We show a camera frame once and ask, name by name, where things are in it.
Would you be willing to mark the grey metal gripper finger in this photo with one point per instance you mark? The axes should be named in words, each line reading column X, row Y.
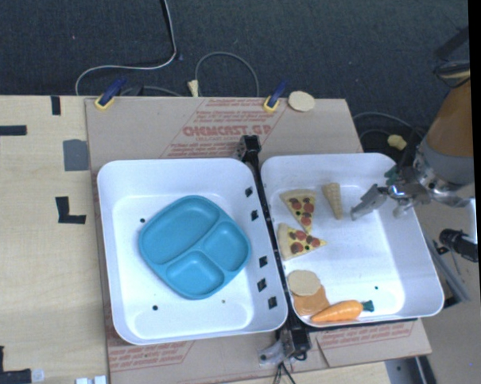
column 368, row 202
column 402, row 209

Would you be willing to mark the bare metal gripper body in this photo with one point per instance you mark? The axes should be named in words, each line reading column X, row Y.
column 415, row 187

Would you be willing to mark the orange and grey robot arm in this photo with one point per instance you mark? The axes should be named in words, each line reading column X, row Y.
column 452, row 130

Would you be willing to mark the tan ice cream cone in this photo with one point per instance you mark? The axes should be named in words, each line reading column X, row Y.
column 333, row 199

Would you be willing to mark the small yellow lump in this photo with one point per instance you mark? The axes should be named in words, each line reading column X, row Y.
column 397, row 142

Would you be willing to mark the white plastic tray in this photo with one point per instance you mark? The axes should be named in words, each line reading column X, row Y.
column 130, row 311
column 379, row 260

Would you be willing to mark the pizza slice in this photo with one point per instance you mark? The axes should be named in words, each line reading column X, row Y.
column 294, row 240
column 301, row 206

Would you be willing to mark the round tan biscuit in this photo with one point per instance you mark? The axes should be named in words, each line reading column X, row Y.
column 301, row 101
column 304, row 282

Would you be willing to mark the thin black and white rod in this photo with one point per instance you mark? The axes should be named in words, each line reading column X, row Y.
column 266, row 226

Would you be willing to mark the orange carrot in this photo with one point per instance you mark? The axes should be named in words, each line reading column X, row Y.
column 337, row 311

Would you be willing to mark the orange bread slice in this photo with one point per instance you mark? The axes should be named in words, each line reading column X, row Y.
column 311, row 302

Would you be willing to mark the blue divided plate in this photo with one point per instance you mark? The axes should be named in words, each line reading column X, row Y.
column 182, row 233

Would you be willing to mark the small pale yellow wedge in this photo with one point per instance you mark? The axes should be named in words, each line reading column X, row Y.
column 194, row 88

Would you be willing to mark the brown cardboard board red print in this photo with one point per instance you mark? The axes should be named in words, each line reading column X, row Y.
column 142, row 128

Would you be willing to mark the black cylinder on white bracket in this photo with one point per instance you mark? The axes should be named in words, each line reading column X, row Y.
column 459, row 243

